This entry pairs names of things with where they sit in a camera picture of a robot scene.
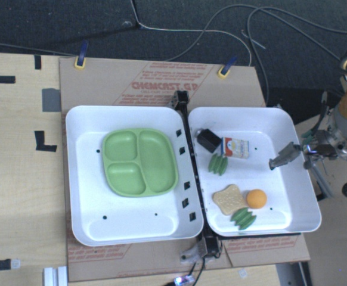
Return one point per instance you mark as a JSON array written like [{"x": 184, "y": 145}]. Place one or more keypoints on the tan bread slice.
[{"x": 228, "y": 200}]

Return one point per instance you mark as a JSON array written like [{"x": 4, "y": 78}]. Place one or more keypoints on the white and red carton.
[{"x": 235, "y": 147}]

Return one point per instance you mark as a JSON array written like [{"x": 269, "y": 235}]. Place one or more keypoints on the thin black rod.
[{"x": 195, "y": 171}]

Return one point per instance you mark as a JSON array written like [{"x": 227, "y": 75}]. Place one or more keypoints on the brown cardboard board red print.
[{"x": 102, "y": 82}]

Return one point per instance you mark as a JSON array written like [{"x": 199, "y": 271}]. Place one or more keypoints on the green divided plate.
[{"x": 155, "y": 159}]

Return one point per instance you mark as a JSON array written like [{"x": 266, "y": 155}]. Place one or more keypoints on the green pea pod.
[
  {"x": 243, "y": 218},
  {"x": 218, "y": 164}
]

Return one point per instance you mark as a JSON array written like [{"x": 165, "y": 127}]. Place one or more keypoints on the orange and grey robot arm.
[{"x": 345, "y": 106}]

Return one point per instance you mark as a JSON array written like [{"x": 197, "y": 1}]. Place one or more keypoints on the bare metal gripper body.
[{"x": 325, "y": 147}]

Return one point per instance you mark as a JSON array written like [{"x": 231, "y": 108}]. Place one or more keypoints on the orange ball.
[{"x": 256, "y": 198}]

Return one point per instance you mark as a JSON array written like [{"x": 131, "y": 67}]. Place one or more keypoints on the white plastic tray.
[
  {"x": 269, "y": 189},
  {"x": 131, "y": 219}
]

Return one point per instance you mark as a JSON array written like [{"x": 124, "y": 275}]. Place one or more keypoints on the black box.
[{"x": 209, "y": 140}]

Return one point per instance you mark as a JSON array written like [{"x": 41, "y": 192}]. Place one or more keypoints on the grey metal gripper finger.
[
  {"x": 278, "y": 161},
  {"x": 291, "y": 150}
]

